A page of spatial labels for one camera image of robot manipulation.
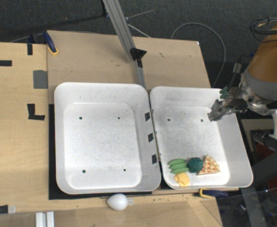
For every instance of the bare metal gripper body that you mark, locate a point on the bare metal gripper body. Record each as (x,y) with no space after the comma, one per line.
(237,102)

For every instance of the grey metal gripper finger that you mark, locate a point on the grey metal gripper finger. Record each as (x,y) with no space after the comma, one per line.
(217,106)
(215,117)

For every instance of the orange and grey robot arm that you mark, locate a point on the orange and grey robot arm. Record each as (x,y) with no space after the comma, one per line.
(265,60)

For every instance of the white plastic tray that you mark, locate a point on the white plastic tray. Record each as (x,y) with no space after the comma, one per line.
(103,141)
(190,138)

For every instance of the pizza slice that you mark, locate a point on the pizza slice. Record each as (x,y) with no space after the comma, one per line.
(209,167)

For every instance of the green broccoli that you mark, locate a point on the green broccoli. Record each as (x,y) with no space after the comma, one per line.
(195,165)

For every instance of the green pea pods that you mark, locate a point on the green pea pods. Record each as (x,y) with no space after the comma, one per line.
(178,166)

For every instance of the yellow toy food piece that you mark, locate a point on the yellow toy food piece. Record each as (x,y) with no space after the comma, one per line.
(182,180)

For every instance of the white egg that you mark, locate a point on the white egg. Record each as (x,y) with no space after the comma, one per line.
(117,201)

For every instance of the black cylinder on white bracket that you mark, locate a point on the black cylinder on white bracket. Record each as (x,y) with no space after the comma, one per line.
(261,136)

